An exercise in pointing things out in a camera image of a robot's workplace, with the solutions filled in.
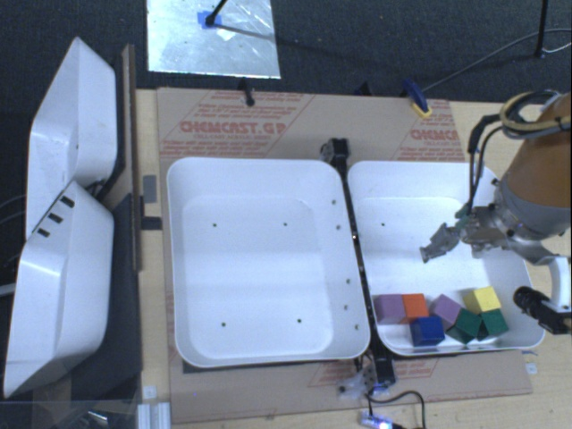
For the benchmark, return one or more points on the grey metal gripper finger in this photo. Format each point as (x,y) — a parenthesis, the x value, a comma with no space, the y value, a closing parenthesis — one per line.
(432,252)
(448,236)

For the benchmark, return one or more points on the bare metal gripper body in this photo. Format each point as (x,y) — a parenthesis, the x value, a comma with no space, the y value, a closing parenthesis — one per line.
(487,230)

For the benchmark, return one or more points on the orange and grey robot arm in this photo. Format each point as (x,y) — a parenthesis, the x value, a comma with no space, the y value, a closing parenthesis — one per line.
(540,168)

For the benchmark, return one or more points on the white plastic tray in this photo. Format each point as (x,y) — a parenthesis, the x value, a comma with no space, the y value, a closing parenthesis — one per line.
(259,266)
(402,257)

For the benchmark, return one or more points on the orange cube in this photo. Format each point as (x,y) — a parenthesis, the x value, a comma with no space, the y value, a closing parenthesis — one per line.
(415,305)

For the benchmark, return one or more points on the purple cube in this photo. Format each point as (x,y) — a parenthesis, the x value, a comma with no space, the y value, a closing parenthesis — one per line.
(389,308)
(447,308)

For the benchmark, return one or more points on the yellow cube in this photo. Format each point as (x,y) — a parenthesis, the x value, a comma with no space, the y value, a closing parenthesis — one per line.
(482,300)

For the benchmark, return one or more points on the thin black and white rod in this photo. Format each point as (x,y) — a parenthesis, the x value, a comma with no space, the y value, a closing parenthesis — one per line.
(357,248)

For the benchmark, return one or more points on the blue cube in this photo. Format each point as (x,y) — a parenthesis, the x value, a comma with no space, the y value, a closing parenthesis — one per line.
(427,331)

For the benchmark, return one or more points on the green cube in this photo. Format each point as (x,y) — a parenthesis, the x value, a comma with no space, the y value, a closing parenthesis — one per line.
(467,324)
(495,324)

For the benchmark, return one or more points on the brown cardboard board red print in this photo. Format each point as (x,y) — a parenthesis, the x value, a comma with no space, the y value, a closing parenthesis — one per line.
(286,128)

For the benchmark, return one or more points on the black cylinder on white bracket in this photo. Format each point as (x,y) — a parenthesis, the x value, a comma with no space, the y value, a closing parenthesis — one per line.
(543,308)

